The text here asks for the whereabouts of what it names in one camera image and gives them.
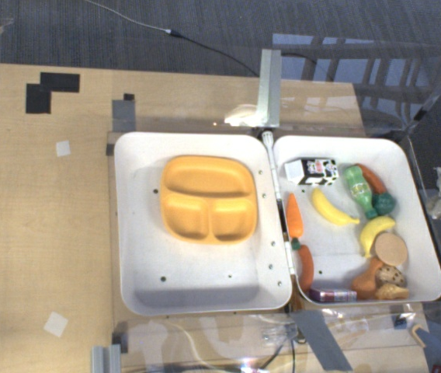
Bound orange divided plate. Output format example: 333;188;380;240
159;155;259;246

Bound thin black and white rod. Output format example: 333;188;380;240
262;130;297;280

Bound black and white milk carton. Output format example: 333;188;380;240
284;158;340;187

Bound white plastic tray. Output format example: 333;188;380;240
113;131;293;317
273;134;441;306

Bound yellow banana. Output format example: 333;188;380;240
359;215;396;259
311;187;360;226

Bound green plastic bottle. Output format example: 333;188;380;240
343;165;379;220

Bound green broccoli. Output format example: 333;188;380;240
371;191;397;217

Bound orange-brown chicken drumstick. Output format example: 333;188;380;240
351;256;384;301

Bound tan round biscuit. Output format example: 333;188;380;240
373;232;408;267

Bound chocolate chip cookie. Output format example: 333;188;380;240
375;265;407;288

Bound tan bread piece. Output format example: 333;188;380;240
374;283;410;301

